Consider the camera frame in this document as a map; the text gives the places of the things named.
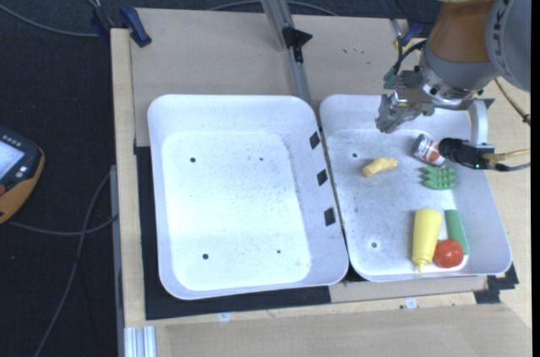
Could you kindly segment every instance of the dark carpet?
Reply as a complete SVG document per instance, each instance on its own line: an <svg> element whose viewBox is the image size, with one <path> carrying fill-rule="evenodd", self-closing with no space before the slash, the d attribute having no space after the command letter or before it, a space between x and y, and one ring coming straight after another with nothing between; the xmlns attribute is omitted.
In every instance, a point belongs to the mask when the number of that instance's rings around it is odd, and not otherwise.
<svg viewBox="0 0 540 357"><path fill-rule="evenodd" d="M245 0L100 0L119 24L123 4L208 9ZM291 0L343 16L387 17L379 0ZM400 0L396 16L435 19L433 0ZM0 0L35 22L92 33L84 0ZM260 10L246 5L235 10ZM317 14L291 6L293 13ZM22 22L0 10L0 125L35 141L46 167L29 201L13 218L47 230L76 231L90 200L115 163L110 50L97 38L71 37ZM111 216L110 191L100 194L89 226ZM66 288L78 238L0 225L0 355L34 355ZM111 229L86 236L78 272L42 356L116 355Z"/></svg>

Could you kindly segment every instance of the wooden table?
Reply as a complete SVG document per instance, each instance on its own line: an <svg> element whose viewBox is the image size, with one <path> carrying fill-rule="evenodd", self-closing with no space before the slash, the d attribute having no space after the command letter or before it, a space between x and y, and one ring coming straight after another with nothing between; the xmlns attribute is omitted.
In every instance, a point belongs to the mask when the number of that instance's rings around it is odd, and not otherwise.
<svg viewBox="0 0 540 357"><path fill-rule="evenodd" d="M111 32L116 122L119 333L133 340L146 328L159 357L205 355L532 355L530 171L489 173L520 283L500 303L477 304L484 276L340 283L332 303L148 321L144 310L138 177L133 146L148 146L146 110L166 93L291 95L287 54L273 43L264 14L139 9L153 38L139 48L129 31ZM304 46L312 105L332 94L381 94L382 76L397 52L384 19L294 16L313 34ZM412 55L404 63L418 62ZM497 87L489 109L489 141L497 151L530 147L530 127ZM530 95L511 86L530 110ZM126 355L141 343L129 344Z"/></svg>

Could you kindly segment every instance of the red tomato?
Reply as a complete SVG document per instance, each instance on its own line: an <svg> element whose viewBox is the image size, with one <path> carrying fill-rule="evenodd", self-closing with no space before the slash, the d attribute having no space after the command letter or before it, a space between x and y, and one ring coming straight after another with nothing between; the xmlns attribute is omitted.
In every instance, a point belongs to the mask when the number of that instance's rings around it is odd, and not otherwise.
<svg viewBox="0 0 540 357"><path fill-rule="evenodd" d="M433 262L442 268L458 266L463 261L463 248L453 239L440 240L435 247Z"/></svg>

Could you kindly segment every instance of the device screen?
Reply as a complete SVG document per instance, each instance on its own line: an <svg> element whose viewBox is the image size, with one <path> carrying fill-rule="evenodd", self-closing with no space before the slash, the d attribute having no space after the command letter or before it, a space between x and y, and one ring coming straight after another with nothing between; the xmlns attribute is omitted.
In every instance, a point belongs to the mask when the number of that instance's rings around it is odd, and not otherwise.
<svg viewBox="0 0 540 357"><path fill-rule="evenodd" d="M0 178L4 177L23 156L23 151L0 141Z"/></svg>

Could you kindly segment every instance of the white plastic tray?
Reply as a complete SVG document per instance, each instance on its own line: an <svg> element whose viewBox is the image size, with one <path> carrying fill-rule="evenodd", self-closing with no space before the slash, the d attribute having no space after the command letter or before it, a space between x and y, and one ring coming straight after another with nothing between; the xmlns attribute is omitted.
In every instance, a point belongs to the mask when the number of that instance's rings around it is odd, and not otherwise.
<svg viewBox="0 0 540 357"><path fill-rule="evenodd" d="M159 276L192 300L340 281L348 256L313 110L164 95L148 109Z"/></svg>
<svg viewBox="0 0 540 357"><path fill-rule="evenodd" d="M372 281L418 278L411 261L414 213L433 208L459 212L470 252L456 268L425 266L422 277L505 272L511 263L510 246L485 172L446 162L456 169L457 186L428 189L421 179L427 164L411 155L420 133L434 139L469 139L468 114L438 109L433 116L421 116L384 134L375 126L380 101L380 96L333 95L320 107L352 267ZM397 159L397 168L364 177L362 168L378 156ZM446 237L443 221L440 239Z"/></svg>

